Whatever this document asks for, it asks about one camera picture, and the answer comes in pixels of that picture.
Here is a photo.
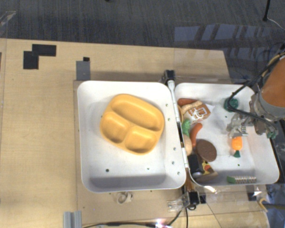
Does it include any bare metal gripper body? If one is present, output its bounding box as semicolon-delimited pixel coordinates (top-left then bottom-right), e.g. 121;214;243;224
232;94;280;135

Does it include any orange carrot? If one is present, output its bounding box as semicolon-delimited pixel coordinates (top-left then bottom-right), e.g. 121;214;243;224
231;136;243;158

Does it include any white plastic tray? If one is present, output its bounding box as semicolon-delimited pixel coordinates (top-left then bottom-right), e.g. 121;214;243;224
174;82;281;188
76;80;187;193

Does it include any brown round biscuit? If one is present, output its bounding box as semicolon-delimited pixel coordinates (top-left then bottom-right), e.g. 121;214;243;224
195;139;218;162

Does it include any brown carton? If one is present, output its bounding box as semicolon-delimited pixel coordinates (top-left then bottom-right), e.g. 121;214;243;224
183;103;212;125

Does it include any red-brown sausage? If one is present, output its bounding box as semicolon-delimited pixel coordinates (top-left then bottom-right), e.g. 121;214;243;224
177;98;198;107
189;122;203;148

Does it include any green broccoli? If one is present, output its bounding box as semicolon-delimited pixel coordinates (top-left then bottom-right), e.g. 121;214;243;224
181;118;192;136

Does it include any beige mushroom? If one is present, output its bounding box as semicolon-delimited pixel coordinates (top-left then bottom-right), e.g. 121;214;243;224
182;134;193;156

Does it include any pizza slice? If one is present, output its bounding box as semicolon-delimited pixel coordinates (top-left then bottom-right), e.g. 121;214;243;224
200;160;219;181

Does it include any beige bread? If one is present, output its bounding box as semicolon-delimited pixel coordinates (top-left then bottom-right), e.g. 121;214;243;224
181;100;202;115

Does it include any green and silver packet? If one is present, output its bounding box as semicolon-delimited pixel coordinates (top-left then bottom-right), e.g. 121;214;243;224
226;175;257;185

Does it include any black can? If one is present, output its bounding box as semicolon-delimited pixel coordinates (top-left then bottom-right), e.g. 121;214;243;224
187;153;203;178

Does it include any thin black and white rod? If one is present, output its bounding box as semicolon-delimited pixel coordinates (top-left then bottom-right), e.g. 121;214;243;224
168;79;190;171

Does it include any orange divided plate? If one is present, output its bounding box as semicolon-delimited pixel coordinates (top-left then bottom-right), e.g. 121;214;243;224
99;93;166;156

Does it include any black block with wires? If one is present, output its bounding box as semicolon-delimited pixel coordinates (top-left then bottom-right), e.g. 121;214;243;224
188;190;200;207
164;69;176;82

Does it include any white looped strap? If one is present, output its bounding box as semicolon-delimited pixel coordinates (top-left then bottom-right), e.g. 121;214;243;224
116;191;134;204

